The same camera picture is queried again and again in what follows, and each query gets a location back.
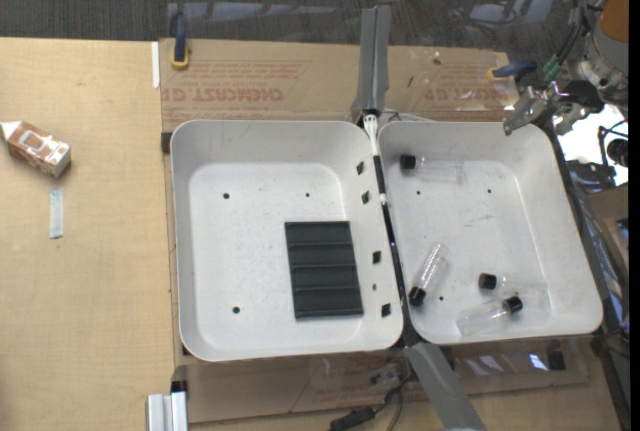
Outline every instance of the clear tape strip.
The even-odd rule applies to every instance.
[[[50,220],[49,238],[58,239],[64,235],[64,189],[54,187],[49,194]]]

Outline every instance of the white plastic tray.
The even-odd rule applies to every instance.
[[[196,120],[173,133],[171,158],[180,334],[193,355],[227,361],[380,350],[398,340],[402,311],[360,129]],[[284,224],[341,220],[351,225],[364,314],[296,320]],[[374,251],[382,255],[376,264]],[[391,313],[383,317],[386,304]]]
[[[451,250],[450,269],[423,306],[410,307],[416,331],[438,344],[584,334],[602,320],[602,303],[580,241],[553,149],[526,126],[505,136],[499,123],[392,122],[379,145],[407,290],[433,242]],[[462,177],[420,178],[399,166],[402,154]],[[550,308],[522,311],[508,326],[462,335],[459,312],[489,296],[481,272],[543,278]]]

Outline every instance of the bottle cap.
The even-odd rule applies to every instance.
[[[498,286],[498,277],[490,273],[481,273],[478,277],[478,287],[492,291]]]
[[[518,296],[511,296],[510,298],[502,301],[502,307],[510,314],[520,312],[523,306],[522,300]]]
[[[413,170],[416,167],[415,155],[401,155],[400,156],[400,168],[403,170]]]
[[[409,303],[411,303],[414,307],[419,307],[420,305],[422,305],[422,302],[424,301],[424,297],[426,295],[427,293],[424,292],[423,289],[414,287],[409,293]]]

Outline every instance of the wooden table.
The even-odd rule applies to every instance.
[[[147,395],[167,393],[173,374],[150,43],[0,39],[0,120],[21,119],[71,144],[73,162],[54,180],[0,154],[0,428],[143,430]],[[64,188],[60,239],[49,238],[53,187]],[[473,397],[487,428],[618,429],[601,364],[583,353],[588,384]],[[386,411],[363,429],[385,429]],[[343,414],[222,427],[325,430]],[[441,429],[428,402],[408,404],[396,429],[416,426]]]

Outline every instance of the clear plastic bottle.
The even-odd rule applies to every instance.
[[[416,273],[415,282],[409,292],[409,303],[419,307],[424,302],[427,289],[434,290],[447,270],[449,249],[442,243],[435,243],[420,270]]]
[[[518,296],[493,299],[462,312],[456,324],[463,335],[486,333],[508,323],[509,318],[524,308]]]
[[[464,180],[464,161],[443,160],[434,157],[400,156],[400,168],[421,178],[431,181],[462,183]]]
[[[510,296],[524,297],[529,307],[545,309],[551,305],[549,286],[545,280],[539,278],[526,278],[512,273],[481,273],[478,277],[478,287],[501,299]]]

